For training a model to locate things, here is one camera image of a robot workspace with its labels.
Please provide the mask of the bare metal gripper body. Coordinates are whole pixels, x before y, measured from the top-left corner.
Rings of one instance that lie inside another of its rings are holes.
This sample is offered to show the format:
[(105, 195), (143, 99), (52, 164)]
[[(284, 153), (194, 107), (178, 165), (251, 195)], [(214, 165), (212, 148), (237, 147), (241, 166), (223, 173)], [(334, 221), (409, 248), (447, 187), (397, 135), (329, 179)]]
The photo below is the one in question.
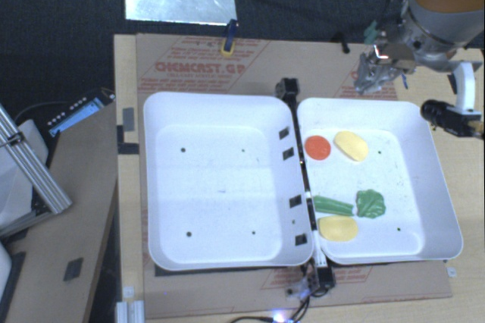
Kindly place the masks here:
[(374, 43), (372, 63), (388, 71), (410, 71), (417, 66), (453, 72), (454, 57), (469, 42), (468, 12), (443, 13), (408, 8), (400, 22), (385, 30)]

